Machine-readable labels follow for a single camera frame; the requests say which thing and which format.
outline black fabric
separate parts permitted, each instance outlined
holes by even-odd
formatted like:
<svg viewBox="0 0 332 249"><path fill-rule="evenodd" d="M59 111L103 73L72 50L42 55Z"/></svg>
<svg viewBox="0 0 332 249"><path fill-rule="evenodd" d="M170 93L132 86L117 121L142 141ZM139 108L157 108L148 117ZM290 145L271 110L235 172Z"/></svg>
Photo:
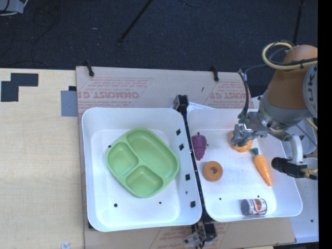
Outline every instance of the black fabric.
<svg viewBox="0 0 332 249"><path fill-rule="evenodd" d="M266 44L290 40L301 0L30 0L0 18L0 67L74 70L91 66L236 72L263 64ZM317 47L318 0L304 0L297 44ZM252 96L273 70L251 70Z"/></svg>

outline purple grapes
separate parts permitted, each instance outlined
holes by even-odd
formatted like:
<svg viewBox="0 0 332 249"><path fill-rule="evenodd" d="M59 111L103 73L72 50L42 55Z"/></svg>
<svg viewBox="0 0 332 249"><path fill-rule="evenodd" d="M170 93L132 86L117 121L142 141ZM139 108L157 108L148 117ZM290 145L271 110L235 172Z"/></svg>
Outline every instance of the purple grapes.
<svg viewBox="0 0 332 249"><path fill-rule="evenodd" d="M206 138L204 135L200 135L198 132L197 135L193 135L191 137L191 141L195 158L200 160L203 158L206 150Z"/></svg>

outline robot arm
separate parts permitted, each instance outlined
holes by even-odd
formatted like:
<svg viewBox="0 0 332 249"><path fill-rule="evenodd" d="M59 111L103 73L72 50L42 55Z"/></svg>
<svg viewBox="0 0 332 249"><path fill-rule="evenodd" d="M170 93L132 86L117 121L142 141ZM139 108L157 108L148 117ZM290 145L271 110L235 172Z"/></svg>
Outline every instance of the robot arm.
<svg viewBox="0 0 332 249"><path fill-rule="evenodd" d="M286 46L281 63L266 58L274 46ZM268 134L292 145L292 161L275 158L272 166L290 176L309 177L306 165L302 164L300 137L290 135L287 129L307 118L317 118L317 48L309 45L293 46L278 42L267 45L262 52L264 62L275 68L271 82L260 99L257 112L239 116L231 142L244 146L249 140L266 137Z"/></svg>

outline orange carrot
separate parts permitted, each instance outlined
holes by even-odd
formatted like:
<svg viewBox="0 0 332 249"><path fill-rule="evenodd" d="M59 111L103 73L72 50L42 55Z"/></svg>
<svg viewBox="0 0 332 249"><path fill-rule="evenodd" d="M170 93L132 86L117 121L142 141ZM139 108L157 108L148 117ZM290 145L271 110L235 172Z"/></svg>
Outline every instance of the orange carrot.
<svg viewBox="0 0 332 249"><path fill-rule="evenodd" d="M233 144L232 144L232 146L234 149L238 150L239 152L246 152L251 148L252 143L253 143L253 141L249 140L249 141L247 141L247 144L242 147L239 147L238 145L234 146Z"/></svg>
<svg viewBox="0 0 332 249"><path fill-rule="evenodd" d="M255 164L257 170L259 171L265 182L269 186L272 186L272 178L265 157L258 153L258 148L253 148L251 151L255 154Z"/></svg>

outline wooden surface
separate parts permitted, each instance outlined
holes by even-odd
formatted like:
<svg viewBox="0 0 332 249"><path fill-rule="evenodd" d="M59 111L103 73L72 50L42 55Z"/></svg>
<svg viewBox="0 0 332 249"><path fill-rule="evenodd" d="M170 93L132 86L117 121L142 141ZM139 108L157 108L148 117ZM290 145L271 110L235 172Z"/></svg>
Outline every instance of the wooden surface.
<svg viewBox="0 0 332 249"><path fill-rule="evenodd" d="M78 118L61 116L61 90L75 71L39 73L38 87L19 87L18 102L0 102L0 247L84 248Z"/></svg>

